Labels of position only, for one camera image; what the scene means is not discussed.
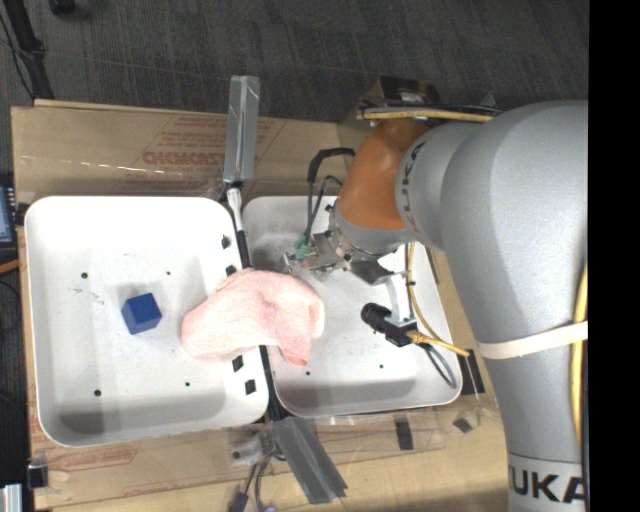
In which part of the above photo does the pink cloth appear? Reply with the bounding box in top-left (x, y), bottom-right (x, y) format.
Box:
top-left (179, 267), bottom-right (327, 368)

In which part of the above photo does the black cylinder on white bracket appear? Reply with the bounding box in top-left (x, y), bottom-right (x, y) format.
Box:
top-left (360, 271), bottom-right (427, 349)

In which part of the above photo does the blue cube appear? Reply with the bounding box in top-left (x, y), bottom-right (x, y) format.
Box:
top-left (120, 292), bottom-right (164, 336)

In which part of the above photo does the thin black and white rod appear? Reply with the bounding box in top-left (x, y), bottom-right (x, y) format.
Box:
top-left (226, 186), bottom-right (284, 422)

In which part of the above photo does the brown cardboard board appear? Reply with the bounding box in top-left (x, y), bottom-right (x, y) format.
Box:
top-left (9, 98), bottom-right (510, 512)

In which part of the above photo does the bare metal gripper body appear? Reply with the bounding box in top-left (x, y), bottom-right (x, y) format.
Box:
top-left (298, 229), bottom-right (353, 274)

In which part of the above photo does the white plastic tray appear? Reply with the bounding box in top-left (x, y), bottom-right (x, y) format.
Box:
top-left (23, 195), bottom-right (272, 448)
top-left (239, 194), bottom-right (464, 419)

